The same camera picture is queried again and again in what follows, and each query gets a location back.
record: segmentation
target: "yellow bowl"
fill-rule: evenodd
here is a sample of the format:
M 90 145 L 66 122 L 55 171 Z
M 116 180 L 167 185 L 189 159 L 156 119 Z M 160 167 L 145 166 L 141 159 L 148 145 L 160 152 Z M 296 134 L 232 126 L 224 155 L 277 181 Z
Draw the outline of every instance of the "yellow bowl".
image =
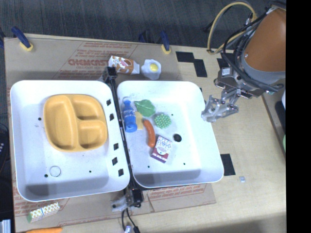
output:
M 44 125 L 49 143 L 60 151 L 96 149 L 108 137 L 104 110 L 89 95 L 51 96 L 44 104 Z

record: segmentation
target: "white bottle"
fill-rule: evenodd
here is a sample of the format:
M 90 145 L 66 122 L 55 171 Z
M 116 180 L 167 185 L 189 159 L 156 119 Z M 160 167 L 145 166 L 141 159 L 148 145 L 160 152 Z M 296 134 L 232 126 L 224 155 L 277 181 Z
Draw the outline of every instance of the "white bottle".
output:
M 141 66 L 141 73 L 151 80 L 157 80 L 161 74 L 161 64 L 156 60 L 145 60 Z

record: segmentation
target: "table surface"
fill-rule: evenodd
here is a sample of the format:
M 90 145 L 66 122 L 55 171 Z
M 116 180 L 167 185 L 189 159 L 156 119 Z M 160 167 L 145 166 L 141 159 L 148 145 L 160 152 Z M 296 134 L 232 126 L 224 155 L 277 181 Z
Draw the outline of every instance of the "table surface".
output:
M 171 46 L 172 52 L 192 52 L 204 61 L 207 78 L 197 77 L 193 63 L 178 62 L 179 80 L 190 81 L 209 95 L 220 98 L 213 84 L 220 55 L 204 48 Z M 166 58 L 157 60 L 170 65 Z M 273 120 L 263 97 L 239 99 L 239 113 L 212 123 L 220 154 L 230 154 L 236 175 L 213 183 L 216 203 L 165 212 L 132 216 L 142 233 L 174 232 L 286 232 L 286 160 Z M 121 233 L 121 219 L 111 219 L 63 227 L 64 233 Z

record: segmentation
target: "sausage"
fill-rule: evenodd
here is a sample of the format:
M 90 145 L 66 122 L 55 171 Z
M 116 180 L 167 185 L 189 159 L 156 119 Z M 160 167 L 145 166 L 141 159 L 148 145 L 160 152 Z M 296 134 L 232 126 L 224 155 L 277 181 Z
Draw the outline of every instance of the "sausage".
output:
M 153 148 L 156 145 L 156 134 L 155 130 L 149 120 L 144 120 L 143 122 L 147 133 L 148 133 L 148 146 Z

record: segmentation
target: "black circle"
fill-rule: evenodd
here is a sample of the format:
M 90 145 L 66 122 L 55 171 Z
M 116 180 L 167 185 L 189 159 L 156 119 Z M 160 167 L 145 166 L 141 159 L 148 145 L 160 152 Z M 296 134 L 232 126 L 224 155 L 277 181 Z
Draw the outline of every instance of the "black circle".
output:
M 181 142 L 181 136 L 179 134 L 174 134 L 173 137 L 176 142 Z

